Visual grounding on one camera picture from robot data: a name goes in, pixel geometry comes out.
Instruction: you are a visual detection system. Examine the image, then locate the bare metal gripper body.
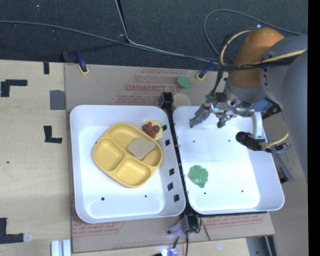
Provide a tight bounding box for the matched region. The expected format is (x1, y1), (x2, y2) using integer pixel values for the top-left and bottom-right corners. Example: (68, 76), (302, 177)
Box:
(205, 91), (256, 120)

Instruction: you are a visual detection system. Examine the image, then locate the pale round toy biscuit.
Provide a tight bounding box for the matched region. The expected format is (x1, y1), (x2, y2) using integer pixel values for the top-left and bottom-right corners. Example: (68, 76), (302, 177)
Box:
(172, 92), (192, 108)

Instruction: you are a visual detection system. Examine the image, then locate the green round toy waffle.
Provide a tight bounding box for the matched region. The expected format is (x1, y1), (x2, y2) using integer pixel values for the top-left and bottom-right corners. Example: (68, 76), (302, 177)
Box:
(176, 75), (194, 89)

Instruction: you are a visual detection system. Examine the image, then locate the white plastic tray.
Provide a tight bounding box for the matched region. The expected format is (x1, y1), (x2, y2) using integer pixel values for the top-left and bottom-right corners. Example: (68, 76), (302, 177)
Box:
(172, 105), (286, 215)
(69, 104), (187, 224)

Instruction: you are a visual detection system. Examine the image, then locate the green lettuce leaf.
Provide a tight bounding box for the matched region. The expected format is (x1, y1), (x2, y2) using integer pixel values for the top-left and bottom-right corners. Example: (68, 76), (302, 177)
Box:
(187, 164), (209, 189)

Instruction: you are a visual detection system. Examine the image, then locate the tan bread slice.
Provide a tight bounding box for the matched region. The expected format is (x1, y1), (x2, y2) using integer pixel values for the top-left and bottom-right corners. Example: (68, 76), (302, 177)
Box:
(126, 135), (157, 161)

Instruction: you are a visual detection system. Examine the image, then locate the yellow divided plate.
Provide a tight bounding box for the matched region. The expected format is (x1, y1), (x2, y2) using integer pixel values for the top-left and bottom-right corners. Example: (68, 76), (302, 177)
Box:
(92, 122), (164, 189)

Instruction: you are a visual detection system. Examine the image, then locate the brown cardboard board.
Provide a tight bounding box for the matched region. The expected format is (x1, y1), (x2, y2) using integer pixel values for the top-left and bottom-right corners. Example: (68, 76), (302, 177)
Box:
(63, 63), (276, 254)

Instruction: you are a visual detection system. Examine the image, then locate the black cylinder on white bracket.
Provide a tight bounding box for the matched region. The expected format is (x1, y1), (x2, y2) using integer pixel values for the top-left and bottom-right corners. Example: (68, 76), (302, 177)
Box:
(235, 111), (267, 152)

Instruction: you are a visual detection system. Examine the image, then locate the black block with wires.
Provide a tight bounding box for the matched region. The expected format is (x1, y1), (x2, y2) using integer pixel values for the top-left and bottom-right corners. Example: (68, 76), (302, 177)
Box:
(166, 213), (202, 238)
(156, 91), (175, 109)

